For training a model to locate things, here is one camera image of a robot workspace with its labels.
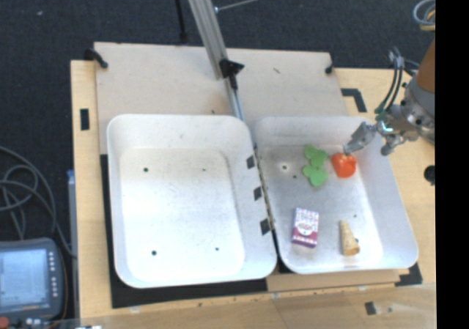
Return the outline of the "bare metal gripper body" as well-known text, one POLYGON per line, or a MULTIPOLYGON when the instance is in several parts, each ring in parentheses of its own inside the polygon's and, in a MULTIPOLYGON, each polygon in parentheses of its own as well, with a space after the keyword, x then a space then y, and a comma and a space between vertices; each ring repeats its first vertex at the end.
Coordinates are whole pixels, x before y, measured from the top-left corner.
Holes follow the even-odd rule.
POLYGON ((435 118, 410 98, 401 100, 383 112, 383 131, 400 144, 422 138, 435 142, 435 118))

